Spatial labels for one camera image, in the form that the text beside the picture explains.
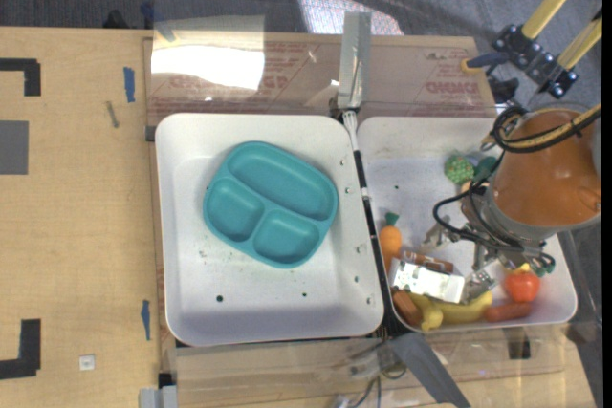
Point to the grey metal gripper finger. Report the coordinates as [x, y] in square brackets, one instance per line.
[480, 284]
[437, 234]

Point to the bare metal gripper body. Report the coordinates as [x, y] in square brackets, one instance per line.
[507, 255]

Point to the brown packet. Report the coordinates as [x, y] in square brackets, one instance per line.
[430, 260]

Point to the red tomato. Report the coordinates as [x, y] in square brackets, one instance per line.
[522, 285]

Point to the yellow banana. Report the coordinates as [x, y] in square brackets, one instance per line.
[454, 310]

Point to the red sausage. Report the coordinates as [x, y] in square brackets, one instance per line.
[508, 311]

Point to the orange carrot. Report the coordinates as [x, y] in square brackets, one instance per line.
[390, 241]

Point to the white carton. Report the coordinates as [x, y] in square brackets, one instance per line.
[425, 281]

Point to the white plastic tray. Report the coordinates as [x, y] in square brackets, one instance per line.
[411, 186]
[268, 301]

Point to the brown sausage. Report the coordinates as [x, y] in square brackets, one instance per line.
[406, 307]

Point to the brown cardboard board red print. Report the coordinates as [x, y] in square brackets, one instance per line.
[392, 76]

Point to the teal divided plate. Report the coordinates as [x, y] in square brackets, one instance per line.
[270, 203]

